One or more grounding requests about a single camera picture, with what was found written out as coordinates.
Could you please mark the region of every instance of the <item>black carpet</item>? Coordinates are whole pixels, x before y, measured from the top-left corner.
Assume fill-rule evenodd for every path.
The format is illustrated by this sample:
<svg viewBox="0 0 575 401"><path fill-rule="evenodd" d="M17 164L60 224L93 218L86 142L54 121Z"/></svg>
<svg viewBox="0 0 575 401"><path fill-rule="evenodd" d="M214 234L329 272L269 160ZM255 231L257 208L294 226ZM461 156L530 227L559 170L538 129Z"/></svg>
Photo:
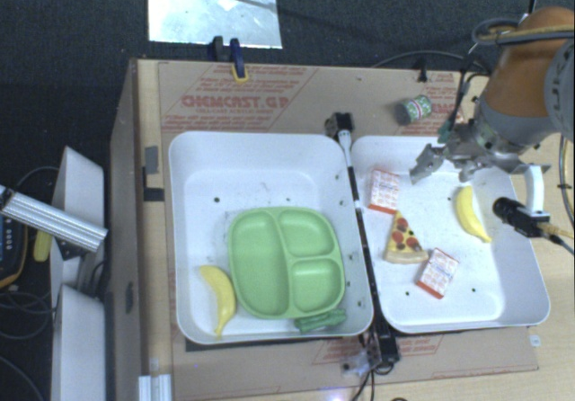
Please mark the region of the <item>black carpet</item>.
<svg viewBox="0 0 575 401"><path fill-rule="evenodd" d="M247 49L247 61L371 66L404 51L464 54L478 22L519 17L529 0L277 0L282 50ZM538 0L573 9L574 0ZM194 45L147 39L146 0L0 1L0 183L14 185L31 169L58 165L65 145L106 168L107 150L128 58L205 59ZM482 50L491 64L496 53ZM457 69L447 58L429 67ZM404 59L395 67L410 67ZM29 182L48 201L53 175ZM48 290L46 268L27 264L21 290ZM26 316L0 309L3 326ZM25 370L49 397L51 333L28 342L0 338L0 356ZM34 399L0 361L0 400Z"/></svg>

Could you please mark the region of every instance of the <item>green can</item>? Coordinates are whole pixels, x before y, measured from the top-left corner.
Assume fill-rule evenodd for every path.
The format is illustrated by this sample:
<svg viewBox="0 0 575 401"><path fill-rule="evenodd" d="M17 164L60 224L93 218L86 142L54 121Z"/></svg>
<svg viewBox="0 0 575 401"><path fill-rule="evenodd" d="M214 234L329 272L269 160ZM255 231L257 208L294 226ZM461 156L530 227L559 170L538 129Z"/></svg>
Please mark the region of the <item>green can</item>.
<svg viewBox="0 0 575 401"><path fill-rule="evenodd" d="M431 100L420 94L415 99L399 102L395 105L395 120L402 126L421 120L431 114Z"/></svg>

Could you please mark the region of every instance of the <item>red and white box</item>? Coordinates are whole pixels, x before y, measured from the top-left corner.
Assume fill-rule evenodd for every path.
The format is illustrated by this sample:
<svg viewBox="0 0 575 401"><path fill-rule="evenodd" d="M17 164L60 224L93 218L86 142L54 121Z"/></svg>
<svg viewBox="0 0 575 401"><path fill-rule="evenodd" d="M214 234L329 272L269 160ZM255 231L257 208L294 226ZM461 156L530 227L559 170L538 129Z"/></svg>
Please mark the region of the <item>red and white box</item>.
<svg viewBox="0 0 575 401"><path fill-rule="evenodd" d="M368 205L370 209L393 215L397 211L398 195L399 175L381 169L374 169L371 172Z"/></svg>
<svg viewBox="0 0 575 401"><path fill-rule="evenodd" d="M417 281L417 285L433 297L442 299L446 294L447 286L456 273L457 265L459 262L451 255L435 248Z"/></svg>

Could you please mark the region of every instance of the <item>multimeter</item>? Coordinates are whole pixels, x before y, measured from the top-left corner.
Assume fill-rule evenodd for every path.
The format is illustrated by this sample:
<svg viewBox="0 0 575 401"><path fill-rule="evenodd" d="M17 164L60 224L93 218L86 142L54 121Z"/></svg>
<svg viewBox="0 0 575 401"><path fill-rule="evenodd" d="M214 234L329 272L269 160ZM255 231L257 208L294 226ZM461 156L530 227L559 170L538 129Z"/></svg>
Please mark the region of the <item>multimeter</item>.
<svg viewBox="0 0 575 401"><path fill-rule="evenodd" d="M11 218L0 217L0 288L14 282L26 260L24 226Z"/></svg>

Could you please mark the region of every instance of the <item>white plastic tray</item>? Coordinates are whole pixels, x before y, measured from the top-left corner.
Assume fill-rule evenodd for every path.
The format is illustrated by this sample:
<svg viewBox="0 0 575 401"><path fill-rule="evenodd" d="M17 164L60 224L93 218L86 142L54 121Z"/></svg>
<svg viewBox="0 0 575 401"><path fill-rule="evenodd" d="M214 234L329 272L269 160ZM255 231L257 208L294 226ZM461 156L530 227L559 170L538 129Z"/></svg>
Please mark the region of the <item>white plastic tray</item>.
<svg viewBox="0 0 575 401"><path fill-rule="evenodd" d="M491 210L499 197L516 198L509 176L492 168L476 173L469 182L475 211L493 238L485 244L464 232L456 218L455 195L462 184L451 163L445 162L429 178L411 184L409 169L428 143L435 139L363 137L352 148L384 316L405 333L541 323L550 306L531 242L503 225ZM368 177L374 166L400 175L398 208L423 248L439 247L459 261L442 299L416 286L423 264L384 261L393 216L367 209Z"/></svg>
<svg viewBox="0 0 575 401"><path fill-rule="evenodd" d="M181 331L202 344L362 333L371 323L347 166L340 146L317 135L186 132L170 145L176 266L176 314ZM227 229L247 209L298 206L321 212L338 237L346 289L341 325L301 335L288 319L268 320L238 306L216 338L215 296L199 274L203 264L229 273Z"/></svg>

